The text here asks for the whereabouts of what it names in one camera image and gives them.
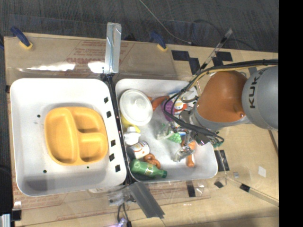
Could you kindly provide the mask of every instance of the yellow object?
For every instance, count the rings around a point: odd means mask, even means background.
[[[124,127],[128,128],[129,126],[133,126],[136,129],[137,133],[140,133],[141,130],[138,128],[138,126],[130,123],[126,118],[124,118],[123,115],[121,115],[121,123],[123,124]]]
[[[30,50],[33,47],[33,43],[29,42],[30,45],[26,46],[25,44],[23,44],[21,41],[19,41],[19,45],[21,45],[24,49]]]
[[[169,48],[166,46],[166,48],[163,48],[160,44],[157,44],[157,48],[161,50],[162,52],[166,52]]]
[[[61,165],[100,161],[108,151],[101,115],[86,107],[60,107],[45,118],[45,139],[50,157]]]

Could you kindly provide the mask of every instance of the plastic bottle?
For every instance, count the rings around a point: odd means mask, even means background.
[[[167,176],[167,171],[160,170],[151,163],[139,161],[137,159],[131,161],[129,167],[132,173],[138,173],[150,177],[160,176],[165,178]]]

